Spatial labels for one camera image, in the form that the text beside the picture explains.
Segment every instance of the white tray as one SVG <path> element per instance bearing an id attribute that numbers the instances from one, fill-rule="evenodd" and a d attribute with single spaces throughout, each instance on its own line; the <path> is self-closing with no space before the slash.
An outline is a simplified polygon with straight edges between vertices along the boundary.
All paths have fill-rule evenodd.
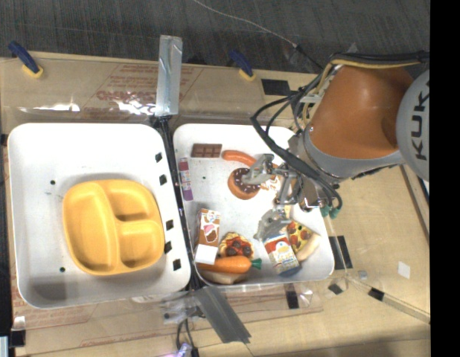
<path id="1" fill-rule="evenodd" d="M 286 149 L 293 132 L 282 127 L 272 127 L 269 134 L 280 147 Z M 261 216 L 272 208 L 275 192 L 260 190 L 255 198 L 240 200 L 230 193 L 227 180 L 234 169 L 244 167 L 241 163 L 225 161 L 222 158 L 191 158 L 192 146 L 195 143 L 222 144 L 222 151 L 239 150 L 256 158 L 263 153 L 273 153 L 252 126 L 185 124 L 175 131 L 173 142 L 176 159 L 188 158 L 189 163 L 194 200 L 184 201 L 184 209 L 192 238 L 196 236 L 198 210 L 216 210 L 222 215 L 220 239 L 227 232 L 236 231 L 253 243 L 255 257 L 263 260 L 262 269 L 258 271 L 252 268 L 250 278 L 242 282 L 241 286 L 323 280 L 332 274 L 333 252 L 325 222 L 318 208 L 305 213 L 298 205 L 293 205 L 292 218 L 321 235 L 322 241 L 315 253 L 301 264 L 302 269 L 297 274 L 292 277 L 280 277 L 273 271 L 263 244 L 253 239 Z M 275 156 L 274 162 L 279 164 L 281 159 Z"/>
<path id="2" fill-rule="evenodd" d="M 190 263 L 156 130 L 142 124 L 27 123 L 10 133 L 8 149 L 17 283 L 30 305 L 76 306 L 185 287 Z M 96 277 L 80 270 L 68 252 L 62 203 L 73 185 L 107 178 L 131 179 L 153 193 L 172 249 L 151 267 Z"/>

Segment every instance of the orange carrot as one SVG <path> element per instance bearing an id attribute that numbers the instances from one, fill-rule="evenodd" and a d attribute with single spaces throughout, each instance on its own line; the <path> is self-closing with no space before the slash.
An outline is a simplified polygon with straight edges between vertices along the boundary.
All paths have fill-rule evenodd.
<path id="1" fill-rule="evenodd" d="M 245 274 L 252 266 L 260 269 L 261 259 L 250 260 L 243 255 L 235 255 L 233 257 L 217 258 L 213 265 L 197 263 L 197 267 L 202 270 L 229 272 L 232 274 Z"/>
<path id="2" fill-rule="evenodd" d="M 239 161 L 248 167 L 251 167 L 257 160 L 244 152 L 226 150 L 222 152 L 222 158 L 227 161 Z"/>

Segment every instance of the gray carpet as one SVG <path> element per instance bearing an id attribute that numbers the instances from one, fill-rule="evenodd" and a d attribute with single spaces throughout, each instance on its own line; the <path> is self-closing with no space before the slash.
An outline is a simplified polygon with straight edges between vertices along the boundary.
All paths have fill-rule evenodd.
<path id="1" fill-rule="evenodd" d="M 0 0 L 0 56 L 10 56 L 14 39 L 35 51 L 156 60 L 167 34 L 182 37 L 185 62 L 227 65 L 237 49 L 254 68 L 315 72 L 353 44 L 372 54 L 430 46 L 430 0 L 197 1 L 241 19 L 194 0 Z M 292 43 L 315 62 L 294 54 Z M 0 146 L 0 334 L 10 317 L 2 179 Z"/>

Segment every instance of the yellow lunch tray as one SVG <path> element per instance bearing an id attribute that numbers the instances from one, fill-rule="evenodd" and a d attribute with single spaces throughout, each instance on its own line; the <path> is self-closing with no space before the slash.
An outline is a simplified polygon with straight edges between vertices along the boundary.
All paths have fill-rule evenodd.
<path id="1" fill-rule="evenodd" d="M 124 179 L 73 186 L 63 200 L 71 258 L 83 271 L 112 275 L 151 266 L 164 252 L 164 228 L 153 194 Z"/>

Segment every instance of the white cable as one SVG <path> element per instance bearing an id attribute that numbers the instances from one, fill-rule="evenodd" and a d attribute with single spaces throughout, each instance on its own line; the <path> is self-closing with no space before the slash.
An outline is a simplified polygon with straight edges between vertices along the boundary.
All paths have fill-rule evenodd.
<path id="1" fill-rule="evenodd" d="M 242 19 L 241 17 L 232 16 L 232 15 L 229 15 L 229 14 L 224 13 L 224 12 L 220 12 L 219 10 L 216 10 L 216 9 L 214 9 L 214 8 L 212 8 L 212 7 L 209 7 L 208 5 L 205 5 L 205 4 L 203 4 L 202 2 L 200 2 L 200 1 L 198 1 L 198 0 L 192 0 L 192 1 L 193 1 L 194 3 L 200 5 L 201 7 L 204 7 L 204 8 L 206 8 L 206 9 L 208 9 L 208 10 L 211 10 L 211 11 L 214 12 L 214 13 L 218 13 L 219 15 L 222 15 L 222 16 L 225 16 L 225 17 L 229 17 L 230 19 L 242 21 L 242 22 L 245 22 L 246 24 L 253 25 L 253 26 L 255 26 L 255 27 L 257 27 L 257 28 L 259 28 L 259 29 L 261 29 L 261 30 L 267 32 L 267 33 L 272 34 L 273 36 L 276 36 L 276 37 L 278 37 L 278 38 L 280 38 L 280 39 L 282 39 L 282 40 L 284 40 L 284 41 L 286 41 L 286 42 L 289 42 L 294 48 L 296 48 L 296 47 L 298 46 L 298 45 L 295 44 L 294 42 L 292 42 L 292 41 L 288 40 L 287 38 L 283 37 L 282 35 L 280 35 L 280 34 L 278 34 L 278 33 L 275 33 L 275 32 L 273 32 L 273 31 L 270 30 L 270 29 L 266 29 L 265 27 L 262 27 L 261 25 L 255 23 L 255 22 L 252 22 L 252 21 L 247 20 L 247 19 Z"/>

